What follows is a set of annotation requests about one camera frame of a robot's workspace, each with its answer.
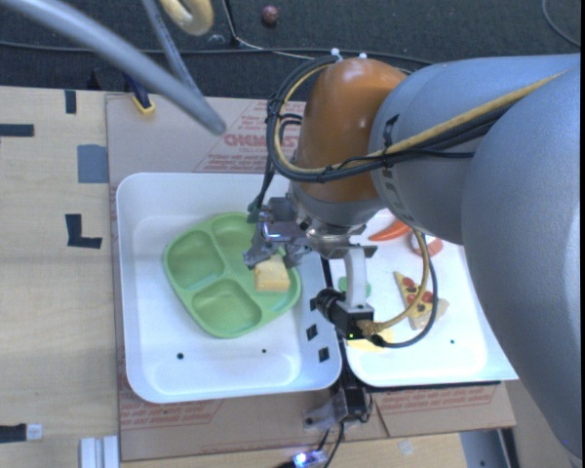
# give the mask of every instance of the green plate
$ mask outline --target green plate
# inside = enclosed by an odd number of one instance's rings
[[[286,292],[257,292],[243,261],[255,225],[241,213],[218,214],[180,234],[165,248],[165,271],[186,310],[204,331],[221,338],[252,332],[285,313],[301,284],[289,269]]]

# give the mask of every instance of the sponge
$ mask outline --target sponge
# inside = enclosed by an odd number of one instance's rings
[[[285,292],[291,286],[284,260],[274,254],[253,268],[253,286],[257,292]]]

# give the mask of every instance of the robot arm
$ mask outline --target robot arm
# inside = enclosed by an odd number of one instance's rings
[[[408,77],[367,58],[326,59],[320,69],[294,162],[282,158],[277,130],[268,139],[271,171],[291,180],[284,199],[296,237],[265,235],[278,219],[264,207],[246,263],[284,238],[289,263],[308,251],[347,258],[355,290],[366,267],[349,238],[386,207],[463,245],[492,330],[582,466],[580,55],[467,59]],[[330,301],[345,337],[364,336],[351,328],[372,316],[364,291],[355,293]]]

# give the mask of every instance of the cardboard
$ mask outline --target cardboard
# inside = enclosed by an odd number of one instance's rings
[[[106,102],[122,460],[316,446],[324,431],[309,429],[304,414],[327,402],[329,390],[155,405],[130,388],[117,262],[117,186],[139,172],[261,174],[266,162],[265,100],[210,98],[228,127],[213,136],[163,98],[154,99],[156,109],[147,115],[136,110],[130,95],[109,95]],[[290,102],[286,110],[300,114],[303,106]],[[288,156],[297,138],[298,127],[289,127],[283,143]],[[373,400],[369,422],[349,428],[345,443],[515,424],[502,383],[382,392]]]

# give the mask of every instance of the wooden surface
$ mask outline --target wooden surface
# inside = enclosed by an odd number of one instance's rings
[[[38,442],[1,444],[0,468],[77,467],[78,442],[118,433],[108,185],[79,183],[77,147],[106,146],[104,94],[0,87],[0,123],[34,137],[0,144],[0,425],[41,423]],[[67,246],[66,214],[99,250]],[[270,467],[295,449],[122,463]],[[465,468],[458,434],[344,443],[331,466]]]

